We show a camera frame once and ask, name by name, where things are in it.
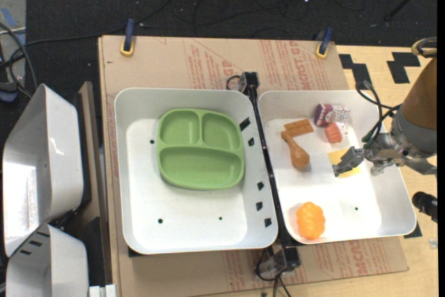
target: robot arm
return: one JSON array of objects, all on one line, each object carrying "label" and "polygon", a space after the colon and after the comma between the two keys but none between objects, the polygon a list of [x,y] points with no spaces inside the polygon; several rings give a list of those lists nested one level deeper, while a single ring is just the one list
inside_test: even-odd
[{"label": "robot arm", "polygon": [[368,135],[363,149],[350,148],[338,165],[333,165],[336,176],[349,171],[367,159],[373,163],[371,173],[378,175],[385,167],[396,164],[408,166],[422,175],[437,175],[437,167],[428,158],[437,153],[437,48],[424,49],[436,38],[416,42],[412,52],[432,60],[412,86],[403,104],[396,108],[389,133]]}]

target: white bin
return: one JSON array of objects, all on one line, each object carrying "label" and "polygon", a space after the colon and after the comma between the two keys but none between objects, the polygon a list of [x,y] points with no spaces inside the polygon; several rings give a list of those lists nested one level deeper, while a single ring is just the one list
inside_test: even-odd
[{"label": "white bin", "polygon": [[[348,133],[341,143],[329,143],[324,127],[314,124],[318,104],[350,109]],[[373,176],[372,164],[365,160],[359,166],[360,173],[339,178],[327,155],[363,146],[362,137],[378,121],[376,105],[354,90],[270,91],[259,98],[259,112],[286,228],[295,240],[327,243],[404,235],[414,230],[416,216],[399,168],[391,166]],[[285,124],[305,118],[311,121],[314,132],[294,140],[310,155],[311,163],[308,169],[298,170],[291,164],[289,146],[280,133]],[[296,209],[308,201],[319,205],[326,218],[325,231],[315,240],[302,237],[296,223]]]},{"label": "white bin", "polygon": [[3,150],[3,235],[7,256],[41,224],[77,208],[82,196],[77,111],[42,84]]},{"label": "white bin", "polygon": [[[242,130],[245,175],[236,186],[198,191],[166,183],[156,163],[156,133],[171,109],[228,115]],[[140,254],[264,248],[277,219],[253,106],[229,90],[129,88],[115,99],[123,232]]]},{"label": "white bin", "polygon": [[6,297],[86,297],[88,261],[80,240],[43,224],[9,259]]}]

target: black hole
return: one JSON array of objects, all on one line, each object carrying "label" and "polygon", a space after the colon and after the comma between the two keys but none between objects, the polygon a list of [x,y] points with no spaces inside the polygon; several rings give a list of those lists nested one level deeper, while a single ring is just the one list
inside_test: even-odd
[{"label": "black hole", "polygon": [[39,235],[42,235],[42,236],[45,236],[45,237],[49,238],[49,234],[46,234],[46,233],[37,232],[36,234],[39,234]]},{"label": "black hole", "polygon": [[34,240],[30,241],[29,243],[34,246],[42,246],[42,243],[40,243],[38,241],[34,241]]},{"label": "black hole", "polygon": [[244,119],[244,121],[239,125],[239,128],[241,129],[241,131],[243,131],[246,127],[248,127],[250,125],[250,120],[249,118]]}]

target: clamp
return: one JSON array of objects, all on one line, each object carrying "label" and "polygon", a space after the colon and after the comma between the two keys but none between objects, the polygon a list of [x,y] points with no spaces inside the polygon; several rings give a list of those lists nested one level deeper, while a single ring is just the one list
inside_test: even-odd
[{"label": "clamp", "polygon": [[120,53],[124,56],[133,56],[134,51],[134,41],[133,41],[133,31],[134,31],[134,19],[128,19],[125,25],[125,39],[122,41],[120,46]]},{"label": "clamp", "polygon": [[331,41],[332,37],[332,28],[328,27],[326,32],[323,33],[320,31],[316,37],[316,41],[321,41],[321,43],[318,44],[317,50],[315,52],[316,56],[318,58],[326,58],[327,56],[327,46],[329,45],[329,42]]}]

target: metal bracket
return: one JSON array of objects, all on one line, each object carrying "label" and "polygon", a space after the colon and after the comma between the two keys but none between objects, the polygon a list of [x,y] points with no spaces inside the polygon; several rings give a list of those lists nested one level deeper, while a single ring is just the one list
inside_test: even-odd
[{"label": "metal bracket", "polygon": [[281,209],[280,198],[278,197],[277,183],[275,181],[275,175],[273,173],[272,163],[270,162],[270,157],[267,149],[266,138],[264,136],[263,125],[261,123],[261,117],[259,115],[258,109],[258,92],[259,87],[259,77],[256,72],[244,72],[238,80],[238,85],[235,86],[234,90],[238,90],[246,95],[252,102],[255,119],[257,120],[259,137],[261,139],[261,147],[263,149],[264,161],[266,162],[267,171],[269,174],[270,186],[272,187],[272,196],[275,204],[275,212],[277,214],[278,222],[278,237],[282,246],[282,250],[275,253],[268,264],[263,265],[262,269],[267,275],[269,273],[274,273],[277,270],[292,271],[293,269],[301,265],[300,257],[298,255],[298,250],[296,248],[298,242],[293,240],[286,229],[284,223],[284,215]]}]

